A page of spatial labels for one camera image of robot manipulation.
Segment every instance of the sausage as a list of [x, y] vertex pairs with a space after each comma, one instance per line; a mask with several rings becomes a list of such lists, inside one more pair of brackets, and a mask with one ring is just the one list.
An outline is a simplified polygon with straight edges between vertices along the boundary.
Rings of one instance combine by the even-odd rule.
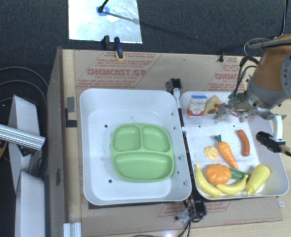
[[243, 130], [238, 130], [237, 132], [238, 137], [240, 138], [241, 142], [242, 142], [242, 155], [243, 156], [249, 156], [249, 139], [246, 136], [246, 134], [244, 133]]

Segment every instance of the orange pumpkin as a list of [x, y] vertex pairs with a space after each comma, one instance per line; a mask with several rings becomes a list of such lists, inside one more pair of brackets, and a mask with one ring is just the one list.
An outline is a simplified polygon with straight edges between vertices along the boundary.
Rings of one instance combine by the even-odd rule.
[[228, 166], [217, 163], [211, 164], [206, 169], [206, 176], [213, 184], [226, 184], [231, 179], [232, 174]]

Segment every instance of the banana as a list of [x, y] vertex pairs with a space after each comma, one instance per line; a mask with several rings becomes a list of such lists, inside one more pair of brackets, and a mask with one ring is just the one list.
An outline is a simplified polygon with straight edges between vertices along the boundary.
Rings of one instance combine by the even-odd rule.
[[200, 170], [199, 164], [196, 164], [195, 178], [199, 189], [201, 189], [204, 193], [212, 197], [217, 197], [221, 194], [221, 191], [219, 189], [207, 182], [204, 174]]
[[236, 194], [245, 189], [248, 177], [249, 177], [248, 175], [244, 175], [244, 177], [241, 180], [236, 181], [233, 184], [218, 184], [216, 185], [216, 187], [225, 194], [230, 194], [230, 195]]

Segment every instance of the black carpet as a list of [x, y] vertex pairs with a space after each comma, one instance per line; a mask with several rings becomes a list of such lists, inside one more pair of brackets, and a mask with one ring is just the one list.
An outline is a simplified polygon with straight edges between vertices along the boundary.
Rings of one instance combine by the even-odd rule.
[[[137, 0], [143, 44], [123, 44], [127, 51], [244, 55], [244, 44], [281, 30], [284, 0]], [[291, 33], [291, 0], [286, 29]], [[68, 39], [68, 0], [0, 0], [0, 68], [27, 67], [47, 82], [58, 46], [100, 49], [96, 41]], [[12, 70], [0, 75], [46, 86], [32, 73]], [[23, 83], [0, 89], [0, 100], [12, 94], [37, 103], [45, 122], [41, 95]], [[0, 104], [0, 123], [7, 123], [10, 101]], [[15, 195], [10, 164], [0, 160], [0, 236], [14, 235]]]

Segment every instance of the silver square panel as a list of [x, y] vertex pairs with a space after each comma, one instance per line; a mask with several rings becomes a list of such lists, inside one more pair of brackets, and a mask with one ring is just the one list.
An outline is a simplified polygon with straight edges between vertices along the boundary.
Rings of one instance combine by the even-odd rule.
[[110, 41], [142, 43], [136, 0], [109, 0], [105, 13], [98, 7], [105, 0], [68, 0], [69, 38], [71, 40], [100, 41], [109, 35]]

